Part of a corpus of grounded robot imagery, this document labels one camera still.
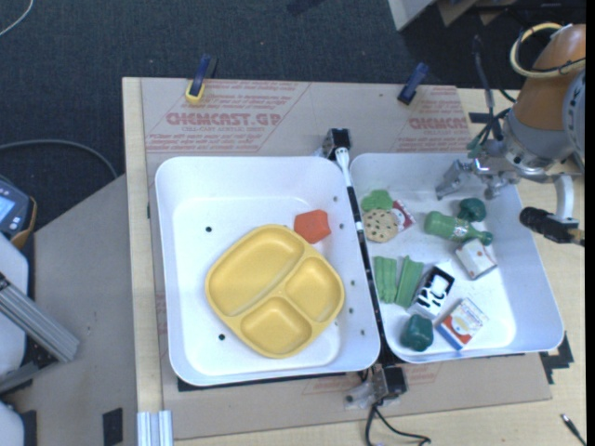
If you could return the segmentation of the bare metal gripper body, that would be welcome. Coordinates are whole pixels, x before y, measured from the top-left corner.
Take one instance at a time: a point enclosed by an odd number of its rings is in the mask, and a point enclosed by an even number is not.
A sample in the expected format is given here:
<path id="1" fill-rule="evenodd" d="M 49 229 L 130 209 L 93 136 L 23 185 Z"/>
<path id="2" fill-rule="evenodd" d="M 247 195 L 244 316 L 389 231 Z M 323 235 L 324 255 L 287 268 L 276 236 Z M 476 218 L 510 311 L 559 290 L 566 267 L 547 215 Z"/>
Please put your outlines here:
<path id="1" fill-rule="evenodd" d="M 556 175 L 548 173 L 554 164 L 551 159 L 518 147 L 482 149 L 471 160 L 473 173 L 491 187 L 517 184 L 521 178 L 536 183 L 553 183 L 556 179 Z"/>

